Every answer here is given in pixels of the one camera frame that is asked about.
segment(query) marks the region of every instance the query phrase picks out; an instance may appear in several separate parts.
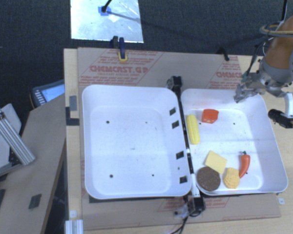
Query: brown round patty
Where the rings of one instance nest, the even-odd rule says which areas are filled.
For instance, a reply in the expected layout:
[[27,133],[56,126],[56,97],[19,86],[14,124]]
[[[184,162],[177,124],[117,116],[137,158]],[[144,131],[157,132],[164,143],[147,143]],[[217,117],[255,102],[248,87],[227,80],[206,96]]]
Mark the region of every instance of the brown round patty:
[[220,175],[212,168],[205,166],[198,170],[196,180],[206,191],[214,191],[220,185]]

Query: empty white tray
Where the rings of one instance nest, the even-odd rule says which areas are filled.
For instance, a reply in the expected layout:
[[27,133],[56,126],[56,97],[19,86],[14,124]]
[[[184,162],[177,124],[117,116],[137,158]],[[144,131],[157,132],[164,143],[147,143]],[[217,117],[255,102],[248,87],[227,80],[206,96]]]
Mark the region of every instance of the empty white tray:
[[189,192],[176,95],[166,88],[91,85],[82,96],[85,186],[98,199]]
[[[234,93],[212,89],[187,89],[182,93],[185,116],[194,114],[199,122],[201,142],[190,145],[195,172],[204,166],[210,150],[227,159],[227,168],[238,170],[242,151],[251,156],[248,173],[237,189],[228,189],[223,184],[226,171],[217,190],[209,192],[198,187],[208,195],[282,192],[288,179],[264,100],[256,95],[236,103]],[[218,110],[218,120],[213,124],[201,122],[204,109]]]

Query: cardboard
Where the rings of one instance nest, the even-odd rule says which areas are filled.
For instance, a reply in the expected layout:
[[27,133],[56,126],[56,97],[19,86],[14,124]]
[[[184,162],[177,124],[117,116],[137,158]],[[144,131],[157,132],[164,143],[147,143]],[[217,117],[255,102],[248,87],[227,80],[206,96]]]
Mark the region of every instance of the cardboard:
[[[237,56],[127,50],[128,62],[119,63],[115,49],[78,49],[79,96],[91,84],[164,87],[171,76],[182,76],[183,87],[235,89],[241,71]],[[176,209],[181,197],[125,200],[91,199],[84,188],[82,104],[80,112],[82,219],[85,230],[180,224]],[[190,223],[280,217],[275,194],[205,198],[206,210]]]

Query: red chili pepper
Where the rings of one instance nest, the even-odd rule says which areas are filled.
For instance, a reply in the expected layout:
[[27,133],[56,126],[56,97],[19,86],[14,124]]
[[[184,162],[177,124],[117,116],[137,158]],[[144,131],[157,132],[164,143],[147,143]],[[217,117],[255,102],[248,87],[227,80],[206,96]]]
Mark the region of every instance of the red chili pepper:
[[246,154],[246,152],[243,152],[244,154],[241,156],[241,169],[239,172],[239,177],[242,178],[245,173],[247,173],[249,166],[250,166],[250,161],[251,161],[251,156]]

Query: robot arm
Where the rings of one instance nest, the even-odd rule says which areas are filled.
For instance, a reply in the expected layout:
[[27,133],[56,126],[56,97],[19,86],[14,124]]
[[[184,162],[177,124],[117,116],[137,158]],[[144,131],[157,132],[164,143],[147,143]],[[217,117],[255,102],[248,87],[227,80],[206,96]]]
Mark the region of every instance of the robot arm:
[[260,32],[273,37],[273,40],[256,73],[250,73],[256,59],[256,55],[253,56],[249,69],[242,76],[242,83],[236,88],[234,100],[238,103],[266,91],[277,98],[284,98],[285,113],[273,109],[269,117],[283,127],[293,128],[293,94],[282,91],[293,82],[293,16],[283,24],[263,26]]

